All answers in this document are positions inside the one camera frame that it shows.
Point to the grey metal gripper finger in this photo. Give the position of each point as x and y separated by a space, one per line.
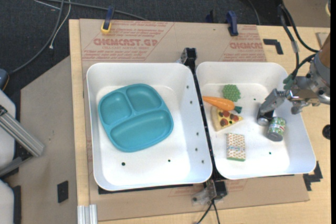
298 108
273 101

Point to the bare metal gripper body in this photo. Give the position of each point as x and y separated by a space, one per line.
307 90

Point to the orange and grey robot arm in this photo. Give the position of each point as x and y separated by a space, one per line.
325 52

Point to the black can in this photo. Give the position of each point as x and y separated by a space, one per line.
263 121

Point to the green can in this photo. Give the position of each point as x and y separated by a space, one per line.
276 128

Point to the green grapes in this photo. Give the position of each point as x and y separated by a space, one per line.
231 92

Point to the orange carrot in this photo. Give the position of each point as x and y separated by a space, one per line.
220 102

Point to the pizza slice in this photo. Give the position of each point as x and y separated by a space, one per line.
223 119

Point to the patterned small carton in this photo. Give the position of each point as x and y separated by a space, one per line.
235 147

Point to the white plastic tray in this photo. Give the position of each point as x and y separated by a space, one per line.
262 162
147 170

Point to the brown cardboard board red print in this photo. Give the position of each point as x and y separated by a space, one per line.
157 42

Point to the blue divided plate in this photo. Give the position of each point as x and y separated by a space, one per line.
136 118

